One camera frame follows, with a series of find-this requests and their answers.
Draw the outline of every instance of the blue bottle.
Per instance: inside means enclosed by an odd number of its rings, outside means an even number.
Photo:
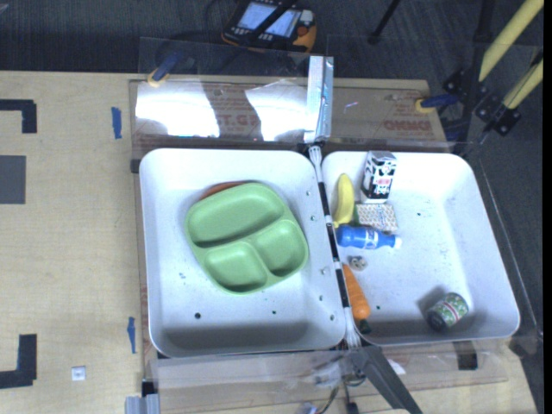
[[[388,235],[372,227],[351,227],[340,225],[336,230],[337,243],[341,247],[357,247],[366,250],[389,246],[399,248],[402,240],[396,235]]]

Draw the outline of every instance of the toy carrot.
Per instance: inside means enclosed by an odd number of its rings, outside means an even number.
[[[343,272],[345,273],[345,284],[347,285],[348,300],[353,310],[354,321],[358,324],[363,319],[367,319],[372,310],[353,271],[347,264],[343,264]]]

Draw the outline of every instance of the screen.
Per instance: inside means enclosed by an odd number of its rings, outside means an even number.
[[[274,10],[274,6],[251,2],[241,17],[241,20],[238,22],[238,27],[254,30],[262,22],[264,22],[265,19],[274,12]],[[268,34],[289,37],[292,34],[293,27],[295,26],[295,23],[300,15],[300,11],[289,9],[282,14],[280,18],[266,30],[266,32]]]

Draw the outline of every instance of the black floor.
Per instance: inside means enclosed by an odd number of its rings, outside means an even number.
[[[492,34],[524,0],[497,0]],[[432,88],[469,66],[482,0],[403,0],[386,26],[378,52],[366,44],[391,0],[301,0],[317,15],[313,53],[336,57],[338,77],[427,78]],[[137,72],[141,37],[218,41],[235,0],[0,0],[0,70]],[[211,32],[206,37],[199,32]],[[386,53],[384,46],[389,47]],[[519,36],[508,62],[493,71],[504,94],[543,47],[542,11]],[[512,349],[523,358],[537,407],[543,396],[543,90],[519,106],[507,136],[489,135],[467,159],[497,206],[497,239],[522,312]],[[481,129],[477,119],[474,135]]]

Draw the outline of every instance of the green can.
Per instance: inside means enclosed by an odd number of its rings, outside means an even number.
[[[426,314],[428,324],[435,331],[445,331],[457,324],[469,311],[466,300],[458,293],[447,293]]]

